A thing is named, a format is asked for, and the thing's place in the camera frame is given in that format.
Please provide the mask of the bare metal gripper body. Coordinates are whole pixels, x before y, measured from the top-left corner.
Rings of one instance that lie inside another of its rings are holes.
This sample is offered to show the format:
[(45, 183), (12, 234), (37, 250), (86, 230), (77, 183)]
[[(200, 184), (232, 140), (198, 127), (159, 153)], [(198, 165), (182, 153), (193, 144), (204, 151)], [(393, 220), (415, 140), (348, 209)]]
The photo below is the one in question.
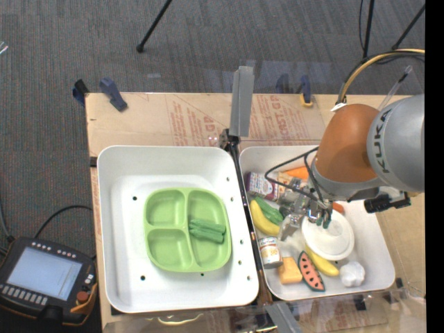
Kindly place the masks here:
[(332, 220), (332, 204), (319, 198), (318, 192), (299, 178), (280, 185), (283, 191), (278, 198), (279, 211), (283, 217), (293, 215), (298, 219), (306, 216), (317, 226), (329, 226)]

